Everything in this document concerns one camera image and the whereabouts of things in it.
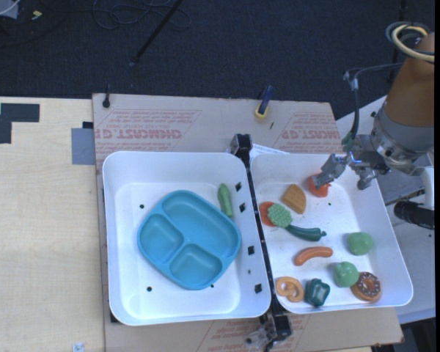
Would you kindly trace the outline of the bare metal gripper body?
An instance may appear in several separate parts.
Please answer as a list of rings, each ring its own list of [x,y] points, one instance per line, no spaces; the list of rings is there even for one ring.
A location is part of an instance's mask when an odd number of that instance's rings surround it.
[[[416,151],[397,143],[388,133],[374,128],[370,134],[350,133],[345,137],[347,162],[356,172],[374,171],[386,174],[399,171],[419,176],[425,168],[431,168],[428,152]]]

